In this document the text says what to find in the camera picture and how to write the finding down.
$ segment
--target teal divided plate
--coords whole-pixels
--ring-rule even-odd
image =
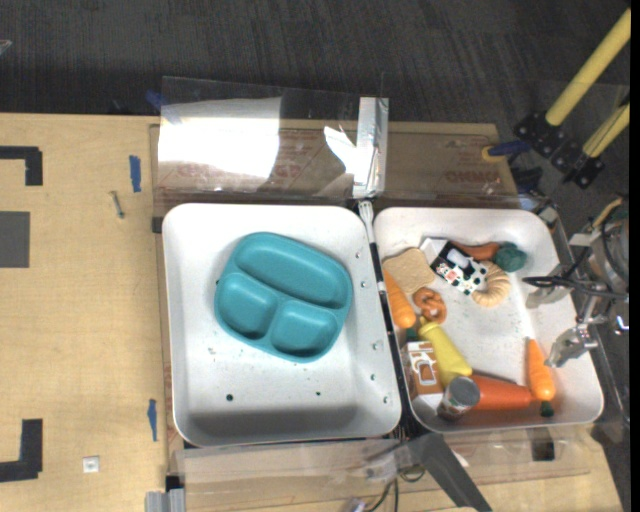
[[[278,357],[311,362],[335,343],[351,307],[345,268],[274,233],[244,237],[218,280],[216,318],[234,338]]]

